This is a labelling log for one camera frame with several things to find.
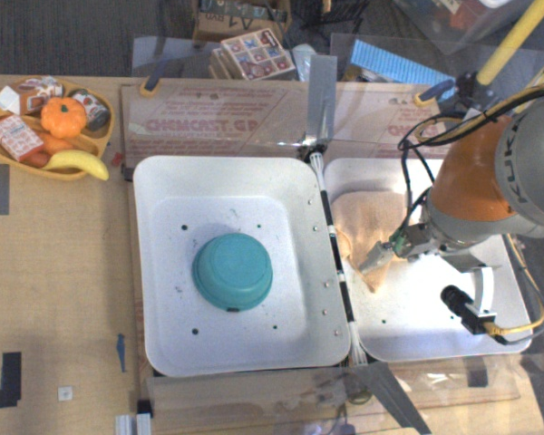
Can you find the dull grey metal gripper finger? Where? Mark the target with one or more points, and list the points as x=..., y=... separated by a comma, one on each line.
x=375, y=257

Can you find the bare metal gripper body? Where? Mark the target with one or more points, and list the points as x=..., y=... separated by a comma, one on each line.
x=418, y=240

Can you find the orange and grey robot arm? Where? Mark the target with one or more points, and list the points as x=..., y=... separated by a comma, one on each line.
x=476, y=175

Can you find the tan cloth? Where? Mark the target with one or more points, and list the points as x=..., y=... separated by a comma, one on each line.
x=367, y=220

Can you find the white plastic tray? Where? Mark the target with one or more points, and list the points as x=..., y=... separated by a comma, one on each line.
x=417, y=324
x=226, y=188

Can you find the teal bowl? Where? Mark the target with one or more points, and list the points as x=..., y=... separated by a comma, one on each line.
x=232, y=272

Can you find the brown cardboard board red print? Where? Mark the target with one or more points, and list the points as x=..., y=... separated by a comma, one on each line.
x=208, y=120

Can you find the yellow divided plate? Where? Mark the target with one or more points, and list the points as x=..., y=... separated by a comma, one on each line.
x=93, y=145

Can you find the yellow banana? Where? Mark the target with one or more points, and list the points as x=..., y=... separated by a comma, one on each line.
x=79, y=161

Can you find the small can strawberry print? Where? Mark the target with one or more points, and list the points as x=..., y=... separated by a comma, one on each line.
x=93, y=107

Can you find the orange carrot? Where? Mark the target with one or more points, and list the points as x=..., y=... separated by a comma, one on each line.
x=54, y=144

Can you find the orange pumpkin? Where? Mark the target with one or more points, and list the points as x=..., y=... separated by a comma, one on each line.
x=63, y=117

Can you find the red sausage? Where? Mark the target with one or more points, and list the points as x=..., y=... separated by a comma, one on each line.
x=37, y=159

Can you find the brown and white carton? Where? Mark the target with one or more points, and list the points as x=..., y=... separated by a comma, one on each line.
x=36, y=95

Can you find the red and white carton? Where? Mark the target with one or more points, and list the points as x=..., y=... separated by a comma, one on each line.
x=16, y=137

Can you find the small white box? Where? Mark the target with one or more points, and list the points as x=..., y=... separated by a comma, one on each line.
x=5, y=99

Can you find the black cylinder on white bracket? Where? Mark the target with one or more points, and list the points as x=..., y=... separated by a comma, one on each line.
x=467, y=308

